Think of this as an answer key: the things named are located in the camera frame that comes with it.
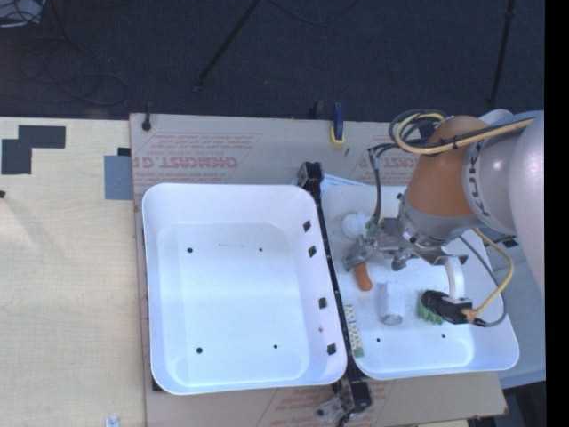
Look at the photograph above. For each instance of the white packet with blue edge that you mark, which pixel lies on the white packet with blue edge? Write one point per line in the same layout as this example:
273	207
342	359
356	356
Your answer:
340	182

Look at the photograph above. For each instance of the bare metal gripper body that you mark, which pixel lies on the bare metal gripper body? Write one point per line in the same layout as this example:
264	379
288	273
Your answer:
393	238

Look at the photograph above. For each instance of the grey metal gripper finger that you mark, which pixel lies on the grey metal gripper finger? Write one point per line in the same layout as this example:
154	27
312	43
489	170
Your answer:
358	254
398	263

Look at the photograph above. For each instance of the patterned flat packet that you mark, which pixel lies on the patterned flat packet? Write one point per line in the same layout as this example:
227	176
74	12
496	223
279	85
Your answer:
355	332

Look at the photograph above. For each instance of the white can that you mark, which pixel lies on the white can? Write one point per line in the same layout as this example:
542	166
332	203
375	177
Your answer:
391	303

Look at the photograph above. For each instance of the orange carrot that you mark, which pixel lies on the orange carrot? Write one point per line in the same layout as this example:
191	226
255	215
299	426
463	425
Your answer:
363	279

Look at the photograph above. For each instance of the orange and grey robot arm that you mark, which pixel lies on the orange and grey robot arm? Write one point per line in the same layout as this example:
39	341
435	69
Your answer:
444	171

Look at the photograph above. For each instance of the brown cardboard board red print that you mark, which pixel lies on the brown cardboard board red print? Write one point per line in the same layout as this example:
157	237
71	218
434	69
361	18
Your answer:
213	163

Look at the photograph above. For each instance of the white plastic tray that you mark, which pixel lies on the white plastic tray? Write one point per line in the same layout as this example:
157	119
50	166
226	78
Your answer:
231	292
413	349

